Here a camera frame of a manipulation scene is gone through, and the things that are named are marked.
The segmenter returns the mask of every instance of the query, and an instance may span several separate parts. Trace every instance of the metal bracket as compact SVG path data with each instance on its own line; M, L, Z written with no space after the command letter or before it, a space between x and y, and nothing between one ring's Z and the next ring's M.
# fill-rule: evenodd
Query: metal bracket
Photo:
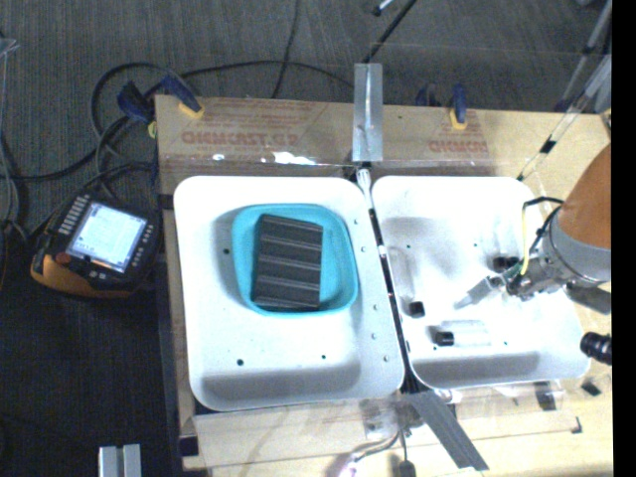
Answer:
M354 79L353 162L383 159L381 64L356 64Z
M99 447L99 477L141 477L139 444Z

